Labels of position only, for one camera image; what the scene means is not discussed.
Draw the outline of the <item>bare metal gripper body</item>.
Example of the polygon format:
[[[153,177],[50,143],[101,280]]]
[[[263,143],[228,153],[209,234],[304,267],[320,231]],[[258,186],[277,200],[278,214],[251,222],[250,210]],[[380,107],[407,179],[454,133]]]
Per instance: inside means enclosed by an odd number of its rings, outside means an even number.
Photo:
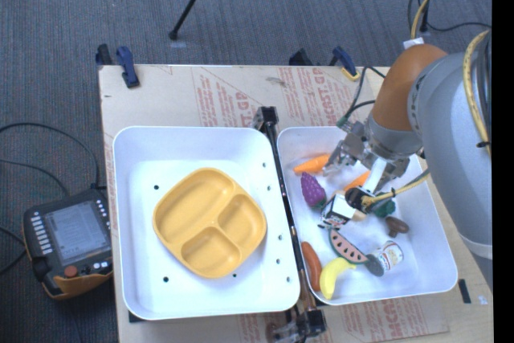
[[[359,161],[370,175],[365,190],[381,190],[400,178],[410,164],[410,132],[388,129],[375,120],[356,122],[342,141],[341,154],[348,163]]]

